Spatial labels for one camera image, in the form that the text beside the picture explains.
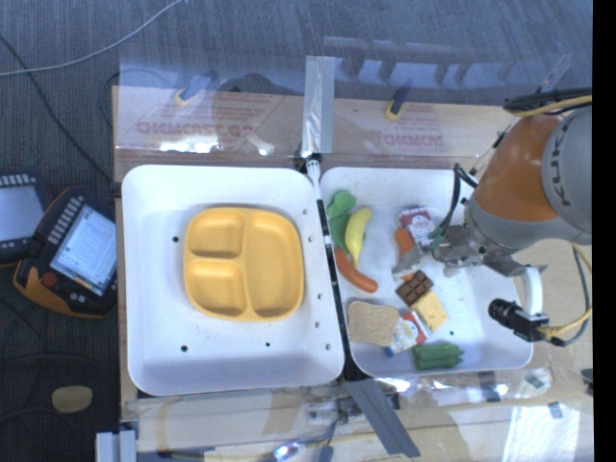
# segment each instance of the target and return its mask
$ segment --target white cable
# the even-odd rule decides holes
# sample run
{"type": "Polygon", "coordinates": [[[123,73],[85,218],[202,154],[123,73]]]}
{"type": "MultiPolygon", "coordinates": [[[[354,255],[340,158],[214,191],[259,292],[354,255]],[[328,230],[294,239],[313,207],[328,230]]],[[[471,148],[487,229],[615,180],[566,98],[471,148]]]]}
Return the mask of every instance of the white cable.
{"type": "Polygon", "coordinates": [[[319,178],[321,178],[321,165],[319,161],[312,159],[306,163],[306,173],[308,178],[312,181],[312,186],[315,189],[315,194],[318,199],[322,199],[321,185],[319,184],[319,178]]]}
{"type": "Polygon", "coordinates": [[[90,58],[93,58],[93,57],[96,57],[96,56],[98,56],[98,55],[100,55],[102,53],[105,53],[106,51],[109,51],[112,48],[115,48],[116,46],[122,44],[124,41],[132,38],[134,35],[136,35],[137,33],[140,33],[143,29],[145,29],[147,26],[149,26],[157,18],[159,18],[161,15],[163,15],[163,13],[165,13],[169,9],[172,9],[177,4],[179,4],[179,3],[183,2],[183,1],[184,0],[175,0],[174,2],[171,2],[169,5],[167,5],[166,7],[161,9],[160,11],[156,12],[149,19],[147,19],[145,22],[143,22],[143,24],[140,27],[138,27],[135,31],[133,31],[129,35],[126,35],[124,38],[121,38],[118,41],[110,44],[109,46],[105,46],[104,48],[102,48],[102,49],[100,49],[98,51],[94,51],[94,52],[90,53],[89,55],[86,55],[85,57],[78,58],[77,60],[73,60],[71,62],[66,62],[65,64],[55,64],[55,65],[49,65],[49,66],[41,66],[41,67],[38,67],[38,68],[22,68],[20,70],[13,70],[13,71],[10,71],[10,72],[0,72],[0,77],[11,77],[13,75],[21,75],[21,74],[25,74],[25,73],[44,72],[44,71],[47,71],[47,70],[55,70],[56,68],[64,68],[66,66],[71,66],[71,65],[79,64],[81,62],[85,62],[86,60],[89,60],[90,58]]]}

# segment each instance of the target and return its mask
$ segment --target gray carpet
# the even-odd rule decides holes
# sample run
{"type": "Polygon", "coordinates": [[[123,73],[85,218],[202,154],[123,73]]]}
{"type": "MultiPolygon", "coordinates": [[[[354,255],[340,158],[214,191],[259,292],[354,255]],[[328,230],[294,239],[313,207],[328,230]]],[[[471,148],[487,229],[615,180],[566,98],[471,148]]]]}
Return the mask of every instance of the gray carpet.
{"type": "MultiPolygon", "coordinates": [[[[0,73],[88,55],[172,1],[0,0],[0,73]]],[[[535,91],[563,58],[558,86],[590,87],[593,0],[188,0],[91,60],[0,77],[0,168],[37,170],[54,195],[80,185],[112,202],[110,85],[159,80],[118,78],[123,64],[173,71],[179,87],[182,73],[240,55],[238,78],[268,70],[279,90],[301,93],[305,56],[323,54],[340,59],[338,97],[385,100],[410,76],[416,101],[499,105],[535,91]]],[[[93,433],[117,429],[116,315],[47,312],[12,274],[0,269],[0,460],[94,460],[93,433]],[[14,359],[39,353],[46,359],[14,359]],[[94,390],[70,423],[39,411],[66,384],[94,390]],[[24,409],[38,411],[13,415],[24,409]]]]}

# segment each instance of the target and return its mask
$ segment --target white tray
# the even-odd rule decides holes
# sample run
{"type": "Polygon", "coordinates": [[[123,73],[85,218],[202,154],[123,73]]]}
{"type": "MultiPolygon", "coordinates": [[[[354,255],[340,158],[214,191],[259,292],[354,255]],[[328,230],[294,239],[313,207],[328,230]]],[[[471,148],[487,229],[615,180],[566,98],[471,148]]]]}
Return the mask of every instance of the white tray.
{"type": "MultiPolygon", "coordinates": [[[[366,228],[360,270],[375,279],[379,289],[374,295],[350,285],[342,276],[340,290],[345,312],[353,299],[373,304],[387,304],[408,310],[396,294],[401,281],[392,277],[399,252],[394,238],[399,212],[411,205],[428,208],[438,224],[449,210],[453,188],[451,170],[387,169],[335,167],[321,179],[325,205],[337,190],[349,190],[357,197],[356,207],[369,206],[373,216],[366,228]]],[[[470,188],[462,183],[462,196],[469,197],[470,188]]],[[[452,224],[461,222],[458,205],[452,224]]],[[[357,366],[377,378],[404,378],[439,372],[477,372],[507,370],[524,366],[532,356],[532,344],[495,322],[488,315],[488,304],[495,297],[519,302],[512,279],[486,268],[462,269],[453,277],[443,275],[443,265],[432,261],[423,268],[434,281],[433,291],[439,297],[449,318],[430,336],[431,342],[447,340],[464,349],[463,362],[453,369],[417,371],[412,354],[402,352],[388,357],[382,347],[351,342],[351,353],[357,366]]]]}
{"type": "Polygon", "coordinates": [[[128,371],[153,396],[310,386],[334,380],[344,351],[314,190],[285,168],[143,166],[122,183],[128,371]],[[302,244],[305,294],[282,321],[197,311],[184,290],[183,236],[219,205],[276,211],[302,244]]]}

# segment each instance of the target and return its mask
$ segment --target black wire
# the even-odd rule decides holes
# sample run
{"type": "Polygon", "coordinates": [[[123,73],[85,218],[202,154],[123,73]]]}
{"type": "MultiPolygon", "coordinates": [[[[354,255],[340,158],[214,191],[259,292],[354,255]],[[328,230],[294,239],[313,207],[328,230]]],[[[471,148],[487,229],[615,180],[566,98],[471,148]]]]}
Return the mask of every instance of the black wire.
{"type": "Polygon", "coordinates": [[[88,358],[76,356],[73,354],[64,354],[64,353],[57,353],[57,352],[48,352],[48,353],[43,353],[43,354],[28,354],[26,356],[18,356],[14,358],[2,359],[2,365],[8,366],[8,365],[14,365],[14,364],[19,364],[19,363],[25,363],[28,361],[43,361],[46,359],[75,361],[77,363],[90,366],[94,368],[95,370],[99,371],[103,376],[105,376],[112,385],[114,386],[116,385],[116,381],[109,374],[109,372],[107,372],[104,368],[101,368],[101,366],[98,365],[96,362],[91,361],[88,358]]]}
{"type": "Polygon", "coordinates": [[[331,426],[329,426],[330,433],[329,433],[329,438],[327,438],[327,441],[325,442],[326,445],[331,444],[331,441],[334,438],[334,434],[336,432],[336,426],[338,425],[339,421],[340,420],[336,420],[334,421],[334,423],[332,423],[331,426]]]}
{"type": "MultiPolygon", "coordinates": [[[[588,293],[588,284],[586,283],[584,269],[582,268],[581,261],[579,260],[578,251],[575,249],[574,249],[574,258],[576,260],[577,272],[579,272],[579,280],[581,281],[581,288],[584,292],[584,303],[586,305],[586,311],[588,311],[590,309],[590,294],[588,293]]],[[[571,339],[568,339],[567,341],[563,341],[562,339],[559,339],[557,337],[552,337],[550,339],[550,342],[554,344],[555,346],[559,346],[559,347],[570,346],[582,336],[587,326],[588,326],[588,319],[582,322],[576,335],[573,336],[571,339]]]]}
{"type": "MultiPolygon", "coordinates": [[[[10,310],[13,313],[13,316],[19,320],[26,328],[28,328],[30,330],[30,332],[32,332],[32,334],[35,336],[35,338],[38,341],[38,354],[43,354],[44,351],[44,337],[46,335],[45,331],[47,329],[47,319],[49,316],[49,313],[47,312],[47,310],[45,310],[44,308],[41,308],[44,311],[44,322],[42,325],[42,337],[38,334],[38,332],[32,327],[30,326],[30,324],[28,322],[26,322],[20,315],[18,315],[13,309],[11,309],[6,303],[3,303],[5,305],[5,308],[7,310],[10,310]]],[[[8,334],[7,336],[10,335],[10,332],[12,331],[12,327],[8,330],[8,334]]],[[[8,337],[5,338],[5,342],[2,345],[2,348],[0,349],[0,357],[4,358],[4,349],[6,346],[6,343],[8,342],[8,337]]],[[[37,385],[37,383],[39,382],[39,377],[41,374],[42,368],[40,367],[39,364],[37,364],[37,370],[34,376],[34,380],[32,381],[32,387],[30,388],[30,390],[27,393],[26,398],[20,403],[19,407],[17,407],[14,411],[13,414],[19,414],[22,413],[24,411],[27,411],[28,409],[26,409],[26,405],[28,404],[28,402],[30,401],[30,399],[32,398],[32,395],[35,391],[35,387],[37,385]]],[[[64,417],[62,416],[60,413],[57,413],[54,411],[54,414],[56,414],[56,416],[58,417],[64,417]]],[[[28,427],[19,419],[19,416],[15,419],[19,425],[21,426],[22,430],[23,430],[23,434],[34,444],[36,444],[37,446],[46,449],[47,451],[53,451],[55,453],[60,453],[60,454],[75,454],[75,453],[79,453],[79,452],[73,452],[73,451],[57,451],[56,449],[51,449],[48,446],[46,446],[43,442],[41,442],[31,431],[30,429],[28,429],[28,427]]]]}
{"type": "Polygon", "coordinates": [[[11,414],[7,414],[5,416],[0,417],[0,424],[7,423],[16,418],[20,418],[21,416],[25,416],[26,414],[49,414],[49,415],[55,416],[56,418],[60,419],[63,423],[65,423],[72,430],[77,429],[77,426],[71,423],[70,420],[66,418],[66,416],[63,416],[58,411],[54,411],[53,409],[45,409],[43,407],[32,407],[32,408],[20,409],[18,411],[12,412],[11,414]]]}
{"type": "MultiPolygon", "coordinates": [[[[157,79],[159,79],[161,82],[164,82],[166,86],[168,87],[172,87],[171,82],[165,78],[163,75],[161,75],[160,73],[155,72],[154,70],[149,70],[147,68],[127,68],[121,71],[122,74],[126,74],[126,73],[132,73],[132,72],[138,72],[138,73],[147,73],[150,74],[154,77],[156,77],[157,79]]],[[[106,81],[105,84],[103,84],[103,87],[101,88],[101,91],[98,94],[98,110],[100,111],[100,114],[103,116],[103,119],[105,120],[105,123],[107,123],[109,125],[109,128],[114,128],[112,119],[111,119],[111,115],[107,112],[107,108],[105,106],[106,101],[105,98],[107,96],[107,87],[112,83],[112,81],[116,78],[119,77],[120,72],[116,72],[115,74],[113,74],[112,76],[110,76],[106,81]]]]}
{"type": "Polygon", "coordinates": [[[477,188],[477,182],[471,177],[469,173],[467,173],[462,166],[456,164],[453,167],[453,172],[460,177],[462,181],[464,181],[467,185],[470,185],[472,188],[477,188]]]}
{"type": "MultiPolygon", "coordinates": [[[[502,107],[507,111],[531,111],[540,108],[547,103],[560,102],[567,99],[575,99],[584,95],[592,94],[592,88],[577,88],[567,90],[551,90],[548,92],[536,92],[515,97],[513,99],[505,99],[502,107]]],[[[580,108],[582,105],[576,105],[572,109],[580,108]]]]}
{"type": "MultiPolygon", "coordinates": [[[[17,54],[17,52],[14,50],[14,48],[11,46],[11,44],[2,36],[0,35],[0,41],[2,41],[2,43],[6,46],[6,48],[11,52],[11,54],[14,56],[14,58],[19,62],[19,64],[21,65],[22,68],[27,69],[28,65],[26,65],[23,60],[21,60],[21,57],[17,54]]],[[[28,78],[30,79],[30,81],[32,82],[32,84],[34,85],[35,89],[37,90],[38,95],[40,96],[40,99],[42,100],[42,103],[45,107],[45,110],[47,110],[47,113],[51,116],[51,119],[53,119],[54,123],[58,126],[58,128],[64,133],[64,135],[66,136],[66,138],[73,144],[73,146],[79,151],[79,153],[84,156],[92,165],[92,167],[94,167],[94,169],[96,171],[98,171],[98,173],[100,173],[105,180],[107,180],[109,183],[113,183],[113,179],[112,177],[107,174],[107,172],[105,171],[105,169],[103,169],[93,158],[90,154],[88,154],[88,152],[86,152],[86,150],[79,144],[79,142],[77,142],[77,140],[74,138],[74,136],[68,131],[68,129],[64,126],[64,124],[58,119],[58,117],[56,116],[53,108],[51,107],[51,105],[49,104],[49,101],[47,99],[47,96],[45,95],[45,93],[42,91],[42,88],[40,87],[39,83],[37,82],[37,80],[35,79],[34,75],[30,72],[27,72],[26,74],[28,76],[28,78]]]]}
{"type": "MultiPolygon", "coordinates": [[[[39,337],[38,332],[34,329],[34,327],[30,323],[26,322],[21,315],[19,315],[13,308],[11,308],[11,306],[9,306],[4,301],[0,301],[0,304],[5,308],[6,311],[8,311],[13,316],[13,322],[9,324],[7,332],[5,333],[4,338],[2,339],[2,342],[0,343],[0,357],[4,356],[4,349],[7,345],[9,338],[11,337],[11,333],[13,332],[13,326],[16,321],[19,321],[25,328],[27,328],[37,338],[37,342],[40,342],[40,337],[39,337]]],[[[32,307],[34,307],[34,303],[30,301],[28,308],[30,309],[32,307]]]]}
{"type": "Polygon", "coordinates": [[[444,230],[446,230],[449,227],[449,224],[451,223],[451,218],[453,218],[453,212],[455,211],[455,208],[458,205],[458,200],[460,198],[459,169],[461,169],[461,166],[456,163],[455,166],[453,167],[453,192],[451,194],[451,203],[449,205],[449,211],[447,212],[447,215],[445,216],[445,218],[439,224],[439,227],[442,230],[441,234],[444,234],[445,233],[444,230]]]}

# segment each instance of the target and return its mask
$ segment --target yellow plate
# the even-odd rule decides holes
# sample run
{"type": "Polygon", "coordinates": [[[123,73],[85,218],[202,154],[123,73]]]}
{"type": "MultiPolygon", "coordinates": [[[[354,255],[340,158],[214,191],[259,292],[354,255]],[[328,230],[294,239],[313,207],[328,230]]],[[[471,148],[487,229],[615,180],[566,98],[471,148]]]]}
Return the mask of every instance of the yellow plate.
{"type": "Polygon", "coordinates": [[[184,242],[184,284],[197,310],[233,321],[275,321],[304,293],[299,235],[283,216],[216,207],[192,218],[184,242]]]}

